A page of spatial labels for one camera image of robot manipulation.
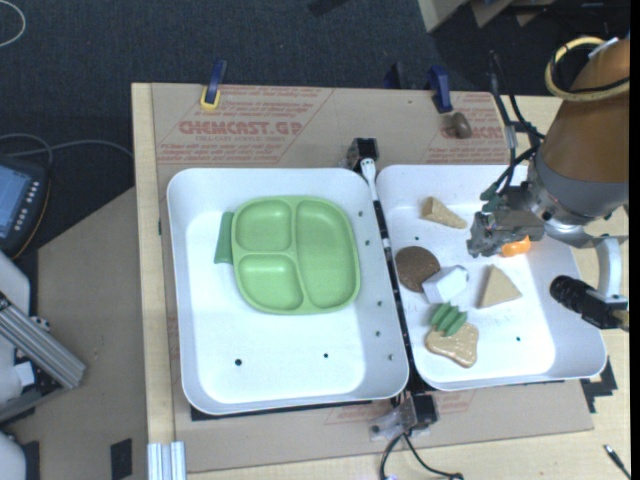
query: blue clamp handle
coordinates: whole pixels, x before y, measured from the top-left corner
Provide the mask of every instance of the blue clamp handle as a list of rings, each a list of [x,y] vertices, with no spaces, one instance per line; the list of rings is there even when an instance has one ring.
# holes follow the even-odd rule
[[[451,112],[453,106],[449,94],[449,76],[442,66],[431,66],[427,72],[427,86],[436,91],[432,99],[438,112]]]
[[[220,102],[219,85],[224,79],[227,71],[227,61],[224,59],[216,59],[211,70],[211,78],[209,85],[202,91],[200,98],[200,106],[205,110],[214,110]]]

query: white cable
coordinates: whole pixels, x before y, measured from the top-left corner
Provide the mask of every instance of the white cable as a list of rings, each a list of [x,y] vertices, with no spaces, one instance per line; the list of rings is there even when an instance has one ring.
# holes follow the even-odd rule
[[[12,4],[11,2],[8,2],[6,0],[0,0],[0,5],[6,5],[11,9],[13,9],[14,11],[16,11],[20,16],[20,20],[22,21],[22,26],[20,27],[20,31],[8,41],[4,41],[3,43],[0,43],[0,48],[3,48],[5,46],[9,46],[12,43],[15,43],[18,39],[22,37],[22,34],[24,34],[24,31],[27,28],[27,18],[25,18],[24,13],[20,10],[20,8],[17,5]]]

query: electronic device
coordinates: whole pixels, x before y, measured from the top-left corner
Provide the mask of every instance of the electronic device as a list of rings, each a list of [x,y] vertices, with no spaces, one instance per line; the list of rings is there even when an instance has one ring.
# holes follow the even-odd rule
[[[14,256],[38,227],[48,198],[49,172],[36,163],[0,156],[0,251]]]

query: brown oval object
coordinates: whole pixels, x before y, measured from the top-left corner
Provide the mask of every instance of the brown oval object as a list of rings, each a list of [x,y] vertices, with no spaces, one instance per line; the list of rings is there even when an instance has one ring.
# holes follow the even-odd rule
[[[412,292],[422,293],[422,283],[440,271],[440,262],[431,251],[412,245],[396,254],[398,280]]]

